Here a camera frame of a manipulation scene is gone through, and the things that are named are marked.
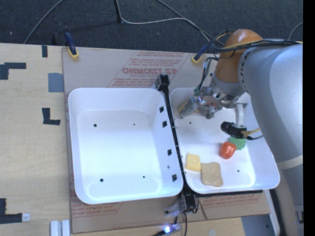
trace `empty white tray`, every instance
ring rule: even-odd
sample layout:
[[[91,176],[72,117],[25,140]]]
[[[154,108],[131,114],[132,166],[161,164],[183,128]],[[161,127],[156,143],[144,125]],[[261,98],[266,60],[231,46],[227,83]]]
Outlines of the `empty white tray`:
[[[185,167],[187,153],[200,156],[201,163],[218,162],[223,185],[214,187],[201,182],[201,173],[185,170],[189,187],[200,194],[253,191],[275,188],[280,181],[277,164],[264,138],[247,141],[246,147],[234,152],[229,159],[219,155],[220,146],[229,135],[221,131],[224,121],[236,122],[234,109],[225,109],[206,119],[201,113],[180,118],[178,108],[193,96],[193,88],[177,88],[170,94],[170,102],[176,127],[182,163]],[[248,130],[258,128],[253,114],[250,96],[245,93],[239,103],[247,103],[244,109],[244,126]]]
[[[78,88],[68,98],[74,186],[88,204],[183,188],[164,97],[151,88]]]

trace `dark background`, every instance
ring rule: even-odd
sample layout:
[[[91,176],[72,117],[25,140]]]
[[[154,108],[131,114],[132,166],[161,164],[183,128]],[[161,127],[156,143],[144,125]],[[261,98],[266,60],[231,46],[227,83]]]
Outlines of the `dark background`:
[[[0,42],[24,43],[37,22],[60,0],[0,0]],[[118,0],[131,22],[178,17],[155,0]],[[303,0],[161,0],[210,34],[247,28],[264,38],[288,38],[303,21]],[[117,23],[114,0],[65,0],[39,25],[27,44],[51,45],[68,31],[76,46],[197,52],[206,39],[184,21],[148,25]],[[303,26],[292,40],[303,40]]]

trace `red tomato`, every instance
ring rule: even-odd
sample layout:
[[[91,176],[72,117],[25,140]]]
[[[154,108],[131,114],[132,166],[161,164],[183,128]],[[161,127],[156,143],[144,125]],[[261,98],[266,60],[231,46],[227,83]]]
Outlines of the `red tomato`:
[[[235,152],[236,145],[230,142],[222,143],[220,147],[220,156],[224,159],[229,159]]]

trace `wooden table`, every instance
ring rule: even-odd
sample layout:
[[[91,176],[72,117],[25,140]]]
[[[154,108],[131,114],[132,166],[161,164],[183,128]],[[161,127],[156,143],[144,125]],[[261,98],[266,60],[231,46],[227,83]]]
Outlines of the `wooden table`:
[[[63,73],[62,47],[49,46],[47,58],[36,45],[0,44],[0,64],[22,62],[0,80],[0,198],[6,214],[29,213],[31,221],[1,224],[0,235],[49,235],[50,221],[70,220],[69,178],[63,92],[49,93],[48,73]],[[60,125],[43,125],[42,108]],[[244,236],[241,218],[189,222],[187,235]],[[150,236],[161,227],[144,227],[81,236]],[[174,235],[183,235],[183,231]]]

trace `yellow sponge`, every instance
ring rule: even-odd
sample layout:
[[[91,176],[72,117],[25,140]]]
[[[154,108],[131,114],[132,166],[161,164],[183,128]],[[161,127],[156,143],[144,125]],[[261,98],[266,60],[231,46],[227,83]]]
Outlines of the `yellow sponge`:
[[[185,169],[197,172],[200,171],[200,157],[198,155],[187,153]]]

